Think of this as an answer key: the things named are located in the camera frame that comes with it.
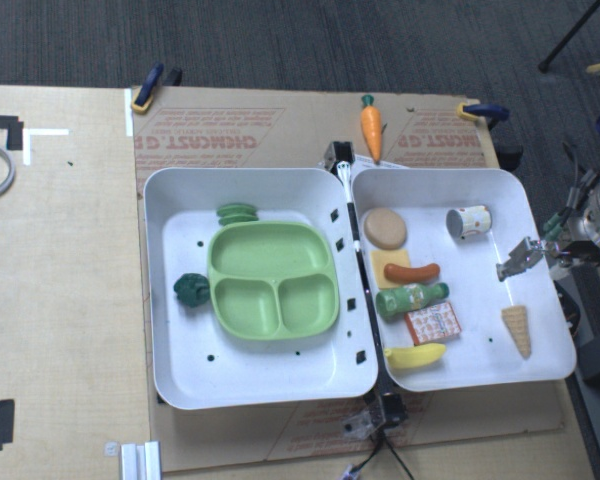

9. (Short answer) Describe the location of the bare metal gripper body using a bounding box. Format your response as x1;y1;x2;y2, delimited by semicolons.
545;176;600;259

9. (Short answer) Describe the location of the orange carrot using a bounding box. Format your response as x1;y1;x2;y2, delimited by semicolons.
359;94;385;165

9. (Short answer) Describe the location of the brown cardboard board red print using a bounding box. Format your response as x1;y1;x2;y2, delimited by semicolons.
131;85;566;474

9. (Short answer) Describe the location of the white can orange print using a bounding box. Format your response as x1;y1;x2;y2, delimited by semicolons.
445;204;493;240

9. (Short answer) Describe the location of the green bottle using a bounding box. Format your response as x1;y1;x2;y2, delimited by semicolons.
375;282;451;322

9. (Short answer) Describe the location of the thin black and white rod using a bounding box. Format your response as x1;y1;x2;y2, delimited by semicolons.
337;161;390;395

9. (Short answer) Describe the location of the green broccoli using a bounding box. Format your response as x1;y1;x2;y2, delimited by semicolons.
173;272;212;309

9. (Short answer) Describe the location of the orange and white carton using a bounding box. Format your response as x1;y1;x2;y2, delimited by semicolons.
404;301;463;347

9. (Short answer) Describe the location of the green ridged toy vegetable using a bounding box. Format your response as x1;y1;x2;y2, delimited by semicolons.
215;202;260;228

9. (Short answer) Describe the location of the green divided plate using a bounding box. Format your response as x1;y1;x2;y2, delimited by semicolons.
207;220;341;342

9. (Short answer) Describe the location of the yellow cheese slice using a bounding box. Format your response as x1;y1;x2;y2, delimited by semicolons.
369;248;412;290

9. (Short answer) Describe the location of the tan round bread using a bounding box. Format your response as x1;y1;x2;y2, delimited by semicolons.
362;207;408;251

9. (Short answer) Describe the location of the orange sausage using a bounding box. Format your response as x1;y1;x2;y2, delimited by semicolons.
383;262;441;285

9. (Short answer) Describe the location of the yellow banana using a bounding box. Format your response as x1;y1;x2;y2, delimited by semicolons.
383;342;448;371

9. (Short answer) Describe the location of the white plastic tray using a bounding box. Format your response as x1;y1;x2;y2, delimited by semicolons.
351;167;578;393
143;167;380;411

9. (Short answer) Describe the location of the black tripod leg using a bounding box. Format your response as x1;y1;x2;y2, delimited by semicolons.
537;0;600;75

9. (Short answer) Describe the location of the tan ice cream cone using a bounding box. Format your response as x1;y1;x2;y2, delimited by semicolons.
500;305;533;360

